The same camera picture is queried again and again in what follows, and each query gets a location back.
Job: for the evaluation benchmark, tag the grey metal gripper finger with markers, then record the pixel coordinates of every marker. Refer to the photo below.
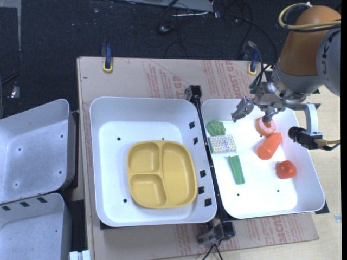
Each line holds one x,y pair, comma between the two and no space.
242,108
269,116

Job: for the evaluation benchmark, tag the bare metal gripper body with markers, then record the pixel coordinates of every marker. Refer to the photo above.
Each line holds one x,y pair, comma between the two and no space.
273,97

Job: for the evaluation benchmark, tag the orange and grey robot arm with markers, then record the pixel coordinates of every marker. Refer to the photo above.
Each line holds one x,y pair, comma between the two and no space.
301,50

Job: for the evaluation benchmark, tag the pink doughnut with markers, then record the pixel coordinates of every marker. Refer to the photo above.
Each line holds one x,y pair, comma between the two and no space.
261,130

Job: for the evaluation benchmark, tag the orange carrot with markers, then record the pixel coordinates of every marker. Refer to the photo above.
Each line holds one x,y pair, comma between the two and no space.
268,147

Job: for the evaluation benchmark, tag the green broccoli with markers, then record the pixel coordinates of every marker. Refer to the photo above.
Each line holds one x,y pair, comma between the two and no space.
216,128

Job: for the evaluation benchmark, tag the white patterned carton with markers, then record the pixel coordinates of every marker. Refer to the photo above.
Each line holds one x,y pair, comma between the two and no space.
222,143

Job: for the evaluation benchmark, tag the red tomato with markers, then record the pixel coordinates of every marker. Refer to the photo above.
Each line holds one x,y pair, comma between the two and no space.
286,169

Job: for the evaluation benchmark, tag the thin black rod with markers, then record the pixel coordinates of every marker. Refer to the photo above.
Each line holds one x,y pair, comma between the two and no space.
210,156

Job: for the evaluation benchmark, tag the green celery stick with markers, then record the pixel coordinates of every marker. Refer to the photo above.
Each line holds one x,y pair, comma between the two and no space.
236,170

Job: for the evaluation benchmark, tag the white plastic tray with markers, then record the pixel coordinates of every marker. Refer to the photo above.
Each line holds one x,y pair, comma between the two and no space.
114,112
260,196

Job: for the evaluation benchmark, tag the yellow divided plate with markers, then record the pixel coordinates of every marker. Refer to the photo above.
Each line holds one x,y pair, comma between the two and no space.
162,175

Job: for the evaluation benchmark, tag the brown cardboard board, red print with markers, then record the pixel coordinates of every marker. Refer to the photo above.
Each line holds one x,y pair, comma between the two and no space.
130,77

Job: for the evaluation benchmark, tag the black cylinder on white bracket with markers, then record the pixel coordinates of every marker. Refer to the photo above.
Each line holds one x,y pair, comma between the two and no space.
302,135

